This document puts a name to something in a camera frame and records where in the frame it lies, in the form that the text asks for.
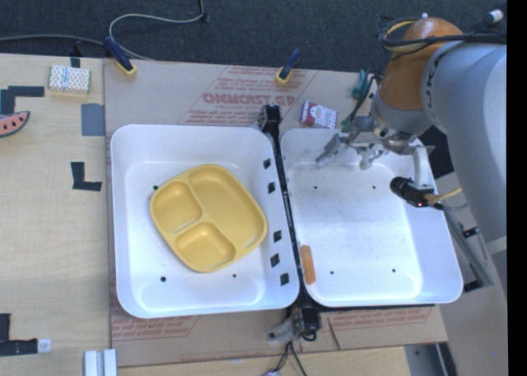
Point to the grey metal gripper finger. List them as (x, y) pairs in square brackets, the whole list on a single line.
[(329, 152), (367, 158)]

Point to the yellow divided plate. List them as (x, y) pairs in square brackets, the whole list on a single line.
[(214, 197)]

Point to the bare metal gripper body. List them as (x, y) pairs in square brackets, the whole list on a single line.
[(364, 133)]

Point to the thin black and white rod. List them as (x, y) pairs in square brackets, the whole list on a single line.
[(288, 205)]

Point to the red and white carton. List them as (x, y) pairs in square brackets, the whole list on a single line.
[(318, 115)]

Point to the brown cardboard board, red print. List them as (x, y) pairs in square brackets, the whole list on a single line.
[(164, 94)]

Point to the red watermelon slice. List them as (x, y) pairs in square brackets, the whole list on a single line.
[(12, 123)]

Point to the orange block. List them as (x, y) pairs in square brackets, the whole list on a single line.
[(308, 265)]

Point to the white patterned packet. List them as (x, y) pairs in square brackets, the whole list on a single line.
[(69, 79)]

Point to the white plastic tray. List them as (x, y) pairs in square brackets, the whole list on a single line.
[(140, 284), (358, 234)]

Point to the black cylinder on white bracket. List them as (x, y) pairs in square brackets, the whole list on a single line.
[(407, 189)]

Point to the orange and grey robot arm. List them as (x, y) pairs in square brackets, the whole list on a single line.
[(465, 90)]

